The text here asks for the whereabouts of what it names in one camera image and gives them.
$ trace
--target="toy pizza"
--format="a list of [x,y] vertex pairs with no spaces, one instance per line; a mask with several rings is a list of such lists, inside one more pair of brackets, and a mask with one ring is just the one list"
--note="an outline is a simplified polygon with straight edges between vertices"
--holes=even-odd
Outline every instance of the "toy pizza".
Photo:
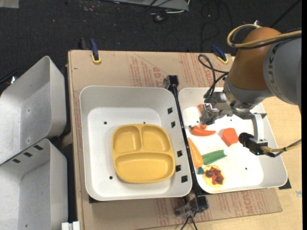
[[219,188],[224,185],[225,177],[221,168],[217,165],[209,165],[203,169],[203,179],[209,187]]

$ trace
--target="blue clamp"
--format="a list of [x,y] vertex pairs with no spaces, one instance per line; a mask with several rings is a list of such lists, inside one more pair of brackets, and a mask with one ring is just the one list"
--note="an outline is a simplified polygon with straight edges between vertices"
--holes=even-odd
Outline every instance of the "blue clamp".
[[224,64],[228,63],[228,59],[226,58],[226,55],[224,54],[223,50],[216,45],[212,45],[212,51],[217,55],[217,58]]
[[93,38],[90,39],[90,45],[91,45],[91,50],[92,50],[92,53],[91,53],[92,60],[95,64],[99,64],[101,62],[101,59],[98,54],[98,47],[97,47],[95,39]]

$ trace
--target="white tray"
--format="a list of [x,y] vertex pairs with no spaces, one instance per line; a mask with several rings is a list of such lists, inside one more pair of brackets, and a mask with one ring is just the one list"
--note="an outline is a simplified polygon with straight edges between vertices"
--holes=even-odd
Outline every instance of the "white tray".
[[64,76],[46,56],[0,97],[0,164],[66,125]]
[[59,230],[68,220],[67,162],[43,139],[0,166],[0,229]]
[[[197,175],[200,187],[208,193],[226,193],[233,191],[260,189],[282,186],[287,182],[287,171],[281,156],[275,158],[260,155],[256,156],[240,142],[228,147],[221,139],[222,131],[232,127],[237,135],[246,132],[254,134],[251,120],[243,120],[235,115],[217,119],[215,124],[207,126],[208,130],[216,130],[216,133],[206,137],[198,137],[190,133],[189,125],[199,124],[201,115],[198,105],[203,104],[204,94],[209,88],[185,88],[179,94],[179,104],[183,115],[183,122],[187,137],[191,137],[200,153],[203,155],[216,150],[224,150],[227,157],[213,163],[218,165],[224,172],[225,184],[220,188],[211,188],[204,182],[202,175]],[[215,91],[222,91],[222,88],[215,88]],[[265,113],[260,103],[252,113]],[[269,147],[275,149],[277,144],[273,136],[267,117],[263,119],[265,139]]]
[[[80,94],[80,105],[85,186],[93,199],[180,197],[190,192],[189,161],[175,98],[170,91],[163,88],[88,86]],[[180,171],[162,182],[129,184],[116,175],[111,138],[121,125],[144,122],[158,125],[168,133]]]

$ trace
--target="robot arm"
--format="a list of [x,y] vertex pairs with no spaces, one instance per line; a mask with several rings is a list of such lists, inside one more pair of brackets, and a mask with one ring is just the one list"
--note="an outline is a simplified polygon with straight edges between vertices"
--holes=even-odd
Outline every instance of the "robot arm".
[[[265,139],[261,129],[262,118],[266,114],[253,114],[251,109],[265,98],[276,96],[284,102],[298,105],[301,112],[302,38],[301,31],[282,38],[283,34],[275,29],[248,26],[254,26],[256,29],[251,31],[241,44],[223,91],[214,92],[208,102],[205,100],[200,122],[211,125],[225,115],[252,119],[252,139],[258,147],[267,145],[263,144]],[[227,41],[233,46],[230,42],[231,36],[230,33]],[[254,153],[259,155],[257,152],[259,149],[254,149]]]

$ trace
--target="yellow clamp pad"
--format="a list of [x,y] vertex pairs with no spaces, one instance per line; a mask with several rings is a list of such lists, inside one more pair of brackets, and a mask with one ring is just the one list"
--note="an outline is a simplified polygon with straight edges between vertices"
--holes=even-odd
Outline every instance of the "yellow clamp pad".
[[93,60],[93,62],[94,62],[95,64],[101,63],[100,55],[98,55],[98,57],[99,57],[98,60],[95,60],[93,53],[91,53],[91,57],[92,57],[92,60]]
[[222,58],[220,57],[217,57],[219,61],[221,61],[222,63],[224,64],[227,64],[228,63],[228,59],[226,58],[226,61],[224,61]]

